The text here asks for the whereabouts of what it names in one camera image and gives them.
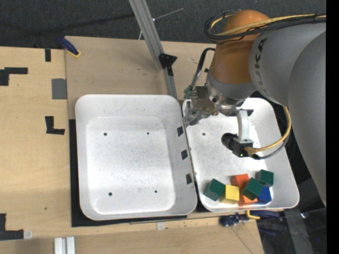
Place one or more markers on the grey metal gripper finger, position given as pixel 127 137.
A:
pixel 187 111
pixel 194 120

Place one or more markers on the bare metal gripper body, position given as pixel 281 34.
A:
pixel 202 103

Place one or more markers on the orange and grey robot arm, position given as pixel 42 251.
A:
pixel 291 70

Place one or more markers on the white plastic tray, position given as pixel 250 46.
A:
pixel 129 157
pixel 212 157

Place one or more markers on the green cube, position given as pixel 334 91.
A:
pixel 253 188
pixel 214 190
pixel 265 177

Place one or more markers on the orange cube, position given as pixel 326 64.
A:
pixel 245 200
pixel 239 180

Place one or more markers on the yellow cube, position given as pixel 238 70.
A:
pixel 231 194

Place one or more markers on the blue cube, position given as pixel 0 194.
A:
pixel 265 194

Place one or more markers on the black cylinder on white bracket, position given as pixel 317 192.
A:
pixel 238 144

